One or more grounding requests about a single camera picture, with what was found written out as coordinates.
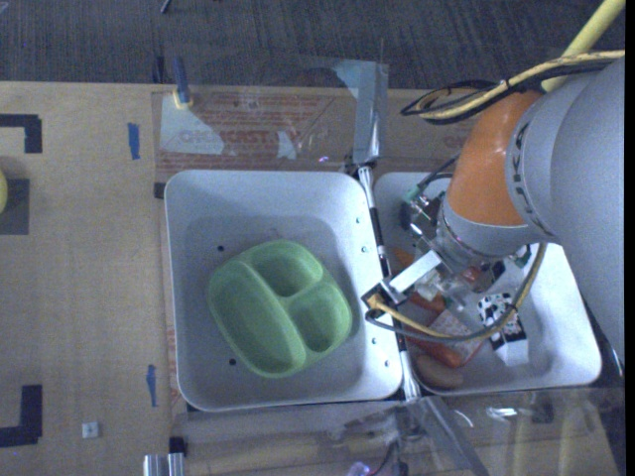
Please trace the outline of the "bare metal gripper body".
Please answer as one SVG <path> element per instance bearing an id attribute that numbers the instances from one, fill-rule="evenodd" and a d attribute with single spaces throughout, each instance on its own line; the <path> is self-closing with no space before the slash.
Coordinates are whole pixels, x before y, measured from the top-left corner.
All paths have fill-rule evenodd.
<path id="1" fill-rule="evenodd" d="M 465 274 L 474 264 L 473 256 L 451 238 L 439 236 L 419 240 L 419 254 L 424 256 L 429 251 L 441 262 L 419 279 L 419 294 L 428 300 L 441 294 L 458 310 L 464 309 L 474 297 L 473 284 Z"/>

